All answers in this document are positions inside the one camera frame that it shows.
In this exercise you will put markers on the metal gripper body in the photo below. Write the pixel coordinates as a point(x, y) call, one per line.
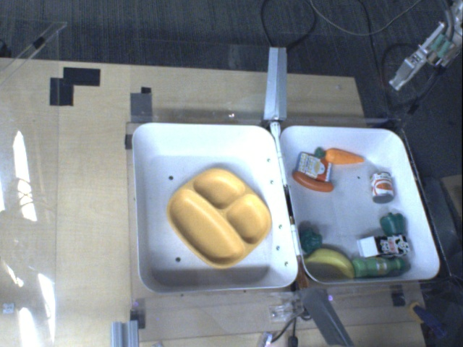
point(439, 47)

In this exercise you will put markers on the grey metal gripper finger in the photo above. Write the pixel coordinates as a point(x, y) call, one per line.
point(402, 74)

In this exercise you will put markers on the orange carrot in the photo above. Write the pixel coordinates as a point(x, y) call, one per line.
point(343, 156)

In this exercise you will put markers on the orange and white can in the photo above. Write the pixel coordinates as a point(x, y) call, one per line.
point(382, 186)

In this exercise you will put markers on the orange and white carton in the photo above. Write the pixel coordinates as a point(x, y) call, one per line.
point(313, 165)

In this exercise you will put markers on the thin black and white rod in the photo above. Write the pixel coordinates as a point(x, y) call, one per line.
point(275, 130)

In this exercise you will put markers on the red sausage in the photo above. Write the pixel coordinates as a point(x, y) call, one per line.
point(311, 184)

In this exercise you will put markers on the white plastic tray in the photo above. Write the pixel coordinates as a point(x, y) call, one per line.
point(159, 146)
point(347, 212)

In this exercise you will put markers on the green pepper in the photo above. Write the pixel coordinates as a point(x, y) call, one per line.
point(392, 224)

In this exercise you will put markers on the black and white cow carton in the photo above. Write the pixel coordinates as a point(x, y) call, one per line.
point(390, 246)

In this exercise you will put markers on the green broccoli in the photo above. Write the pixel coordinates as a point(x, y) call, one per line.
point(310, 240)

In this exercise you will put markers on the green bottle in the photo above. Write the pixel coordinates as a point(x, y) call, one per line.
point(376, 267)

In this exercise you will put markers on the yellow banana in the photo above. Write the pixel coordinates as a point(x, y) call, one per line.
point(332, 260)

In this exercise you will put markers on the yellow divided plate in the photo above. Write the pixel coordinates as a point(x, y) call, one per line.
point(202, 222)

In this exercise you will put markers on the pale wood board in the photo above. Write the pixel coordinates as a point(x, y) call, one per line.
point(94, 193)

